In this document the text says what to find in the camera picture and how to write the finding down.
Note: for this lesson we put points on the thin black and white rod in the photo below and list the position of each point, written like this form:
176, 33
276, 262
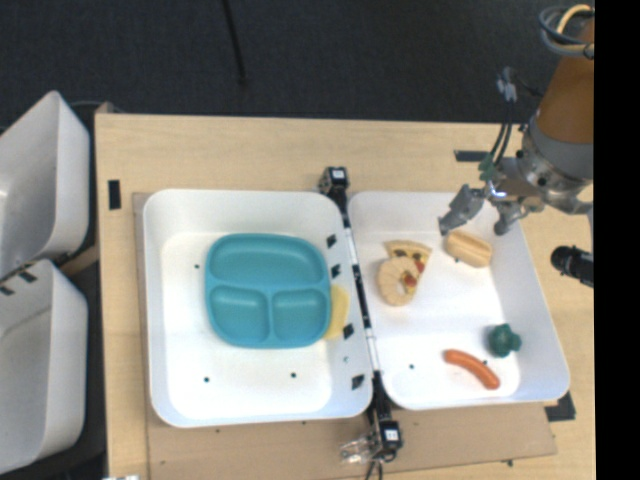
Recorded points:
361, 298

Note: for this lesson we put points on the orange toy sausage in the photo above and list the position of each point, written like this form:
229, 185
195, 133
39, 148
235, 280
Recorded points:
472, 365

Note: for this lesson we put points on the toy pizza slice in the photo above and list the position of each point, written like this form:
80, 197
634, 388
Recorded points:
412, 254

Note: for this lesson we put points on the blue divided plate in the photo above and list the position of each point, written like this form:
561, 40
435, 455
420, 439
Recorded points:
265, 288

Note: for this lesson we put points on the white plastic tray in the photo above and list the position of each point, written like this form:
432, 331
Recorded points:
250, 383
450, 318

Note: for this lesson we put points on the beige toy bread bun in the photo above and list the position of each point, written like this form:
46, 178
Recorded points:
469, 249

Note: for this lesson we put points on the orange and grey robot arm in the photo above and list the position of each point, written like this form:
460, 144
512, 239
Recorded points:
567, 93

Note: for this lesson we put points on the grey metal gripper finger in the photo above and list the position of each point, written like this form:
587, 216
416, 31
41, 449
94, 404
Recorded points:
462, 210
507, 215

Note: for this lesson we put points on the green toy broccoli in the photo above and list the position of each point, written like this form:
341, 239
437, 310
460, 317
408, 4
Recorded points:
504, 340

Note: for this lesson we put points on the beige toy doughnut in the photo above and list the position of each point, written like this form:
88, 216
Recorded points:
387, 280

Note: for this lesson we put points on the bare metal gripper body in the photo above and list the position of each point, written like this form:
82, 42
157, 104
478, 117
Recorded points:
542, 180

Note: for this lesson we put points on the pale yellow round slice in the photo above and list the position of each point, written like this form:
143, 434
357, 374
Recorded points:
340, 313

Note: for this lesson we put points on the black cylinder on white bracket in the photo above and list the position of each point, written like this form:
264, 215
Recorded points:
572, 263

